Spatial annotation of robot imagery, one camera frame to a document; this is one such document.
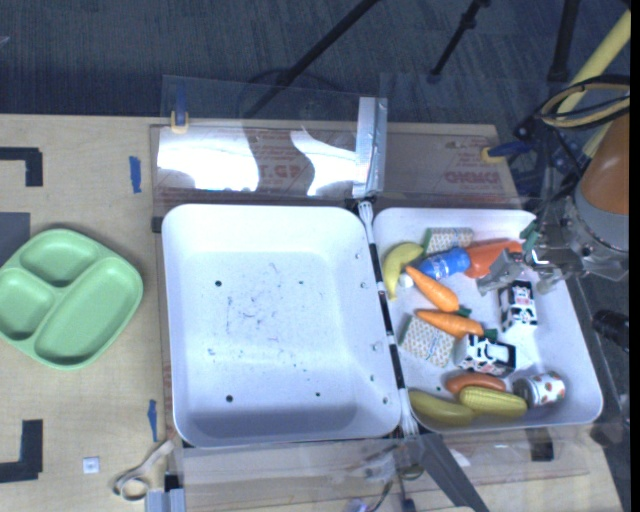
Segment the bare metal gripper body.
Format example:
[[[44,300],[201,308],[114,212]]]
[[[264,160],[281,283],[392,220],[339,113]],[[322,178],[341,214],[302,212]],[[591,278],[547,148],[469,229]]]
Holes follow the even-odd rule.
[[[586,200],[554,201],[527,228],[525,262],[545,281],[587,274],[623,281],[629,273],[629,217]]]

